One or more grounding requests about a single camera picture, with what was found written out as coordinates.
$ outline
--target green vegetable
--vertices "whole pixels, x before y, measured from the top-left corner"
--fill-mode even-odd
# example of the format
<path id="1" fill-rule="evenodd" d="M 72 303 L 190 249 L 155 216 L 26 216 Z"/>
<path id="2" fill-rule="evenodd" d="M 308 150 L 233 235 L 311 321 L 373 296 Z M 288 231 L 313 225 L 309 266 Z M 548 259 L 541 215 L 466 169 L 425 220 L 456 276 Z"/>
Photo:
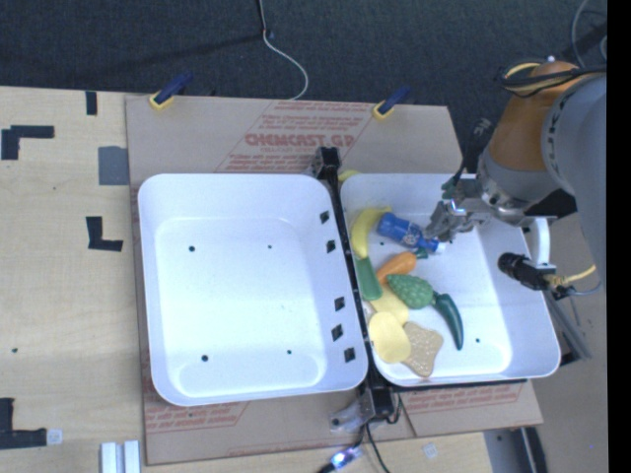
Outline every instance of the green vegetable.
<path id="1" fill-rule="evenodd" d="M 462 344 L 464 343 L 464 331 L 462 328 L 462 318 L 460 317 L 460 312 L 454 300 L 452 300 L 450 295 L 434 293 L 433 307 L 450 328 L 454 341 L 456 342 L 456 348 L 461 350 Z"/>
<path id="2" fill-rule="evenodd" d="M 410 308 L 422 308 L 432 302 L 432 286 L 415 275 L 388 275 L 387 282 L 392 291 Z"/>

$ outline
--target blue cylinder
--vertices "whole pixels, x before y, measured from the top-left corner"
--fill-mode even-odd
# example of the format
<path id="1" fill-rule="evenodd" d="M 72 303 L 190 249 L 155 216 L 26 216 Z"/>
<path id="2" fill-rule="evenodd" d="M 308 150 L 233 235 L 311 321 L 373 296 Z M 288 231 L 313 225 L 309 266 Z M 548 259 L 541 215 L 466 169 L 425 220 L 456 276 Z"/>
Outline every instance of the blue cylinder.
<path id="1" fill-rule="evenodd" d="M 436 252 L 439 242 L 436 239 L 423 237 L 421 227 L 396 217 L 390 212 L 382 215 L 377 224 L 377 233 L 383 237 L 391 238 L 409 248 L 423 247 L 432 252 Z"/>

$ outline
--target wooden table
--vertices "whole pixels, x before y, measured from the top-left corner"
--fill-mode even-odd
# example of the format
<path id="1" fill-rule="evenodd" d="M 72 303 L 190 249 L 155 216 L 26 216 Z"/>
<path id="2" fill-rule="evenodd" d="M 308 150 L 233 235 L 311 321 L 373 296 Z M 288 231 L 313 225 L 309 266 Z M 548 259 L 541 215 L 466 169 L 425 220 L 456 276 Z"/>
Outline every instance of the wooden table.
<path id="1" fill-rule="evenodd" d="M 59 429 L 62 444 L 0 450 L 0 471 L 98 471 L 102 442 L 143 440 L 130 196 L 99 185 L 98 148 L 126 147 L 124 94 L 0 88 L 0 128 L 53 125 L 0 161 L 0 397 L 13 428 Z M 88 249 L 86 218 L 104 219 L 120 252 Z M 431 443 L 438 454 L 428 456 Z M 317 471 L 337 448 L 217 459 L 143 471 Z M 374 453 L 346 469 L 381 471 Z M 392 472 L 489 473 L 481 433 L 380 444 Z"/>

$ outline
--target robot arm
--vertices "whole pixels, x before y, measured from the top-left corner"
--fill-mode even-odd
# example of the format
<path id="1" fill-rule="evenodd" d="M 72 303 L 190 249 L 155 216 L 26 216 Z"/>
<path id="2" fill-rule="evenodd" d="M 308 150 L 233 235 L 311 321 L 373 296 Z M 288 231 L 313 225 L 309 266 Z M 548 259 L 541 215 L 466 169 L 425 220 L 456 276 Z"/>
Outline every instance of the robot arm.
<path id="1" fill-rule="evenodd" d="M 475 178 L 449 184 L 425 237 L 441 241 L 491 217 L 518 227 L 552 191 L 573 195 L 584 236 L 606 288 L 606 73 L 560 61 L 534 66 L 510 85 L 509 101 Z"/>

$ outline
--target black fabric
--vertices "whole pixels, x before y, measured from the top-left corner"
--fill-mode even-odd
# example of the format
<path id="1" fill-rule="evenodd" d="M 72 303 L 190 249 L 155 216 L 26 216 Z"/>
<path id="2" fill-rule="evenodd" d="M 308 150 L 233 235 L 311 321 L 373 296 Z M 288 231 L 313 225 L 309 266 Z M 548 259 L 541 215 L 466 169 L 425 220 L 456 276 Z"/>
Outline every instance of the black fabric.
<path id="1" fill-rule="evenodd" d="M 500 117 L 502 66 L 573 61 L 577 47 L 602 60 L 606 0 L 571 37 L 582 2 L 263 0 L 271 42 L 309 72 L 304 100 L 377 103 L 407 85 L 407 102 L 449 107 L 462 145 L 480 117 Z M 262 42 L 255 0 L 0 0 L 2 86 L 149 94 L 186 71 L 188 95 L 288 99 L 303 86 Z"/>

